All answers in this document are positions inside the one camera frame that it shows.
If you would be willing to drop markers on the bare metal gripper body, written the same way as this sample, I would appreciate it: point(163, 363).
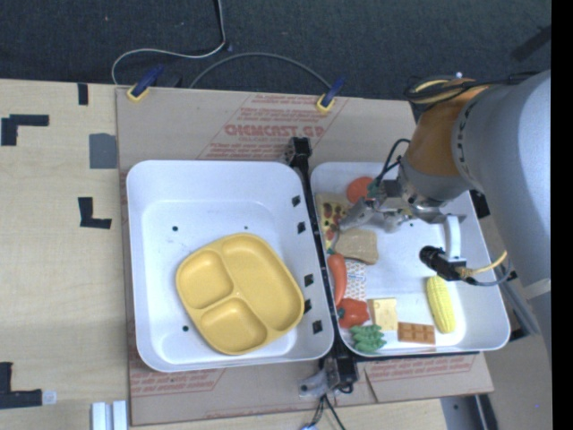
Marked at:
point(396, 202)

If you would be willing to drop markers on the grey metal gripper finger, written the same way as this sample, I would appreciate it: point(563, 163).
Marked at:
point(391, 223)
point(358, 215)

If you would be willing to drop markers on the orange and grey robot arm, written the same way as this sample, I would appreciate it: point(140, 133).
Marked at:
point(501, 159)

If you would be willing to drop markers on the orange tomato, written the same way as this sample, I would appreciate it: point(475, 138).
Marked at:
point(357, 188)

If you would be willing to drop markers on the yellow pizza slice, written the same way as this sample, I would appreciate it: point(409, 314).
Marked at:
point(329, 211)

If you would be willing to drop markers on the brown bread slice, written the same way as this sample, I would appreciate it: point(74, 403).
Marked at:
point(358, 245)

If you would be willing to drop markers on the thin black and white rod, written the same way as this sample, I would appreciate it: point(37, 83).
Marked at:
point(315, 222)

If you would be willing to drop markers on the white plastic tray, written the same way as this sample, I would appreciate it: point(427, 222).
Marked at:
point(403, 280)
point(206, 195)

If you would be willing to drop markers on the orange carrot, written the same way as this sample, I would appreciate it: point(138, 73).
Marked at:
point(338, 276)

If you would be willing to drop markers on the white packet with orange print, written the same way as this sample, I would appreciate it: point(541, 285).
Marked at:
point(356, 282)

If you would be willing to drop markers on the yellow cheese wedge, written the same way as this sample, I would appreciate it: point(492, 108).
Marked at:
point(384, 314)

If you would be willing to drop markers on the yellow corn cob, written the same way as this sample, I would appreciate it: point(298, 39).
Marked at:
point(441, 305)

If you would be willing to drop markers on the red bell pepper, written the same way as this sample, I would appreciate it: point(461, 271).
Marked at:
point(354, 312)

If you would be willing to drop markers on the orange waffle biscuit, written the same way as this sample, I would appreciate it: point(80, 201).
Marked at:
point(416, 333)

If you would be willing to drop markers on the yellow divided plate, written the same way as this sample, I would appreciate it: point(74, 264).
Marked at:
point(255, 267)

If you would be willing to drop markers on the green pea pods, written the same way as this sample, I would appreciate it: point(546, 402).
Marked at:
point(368, 338)

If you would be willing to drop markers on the brown cardboard board red print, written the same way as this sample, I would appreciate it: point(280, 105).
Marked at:
point(197, 123)

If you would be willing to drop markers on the black cylinder on white bracket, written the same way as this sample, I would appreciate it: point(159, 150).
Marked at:
point(441, 260)

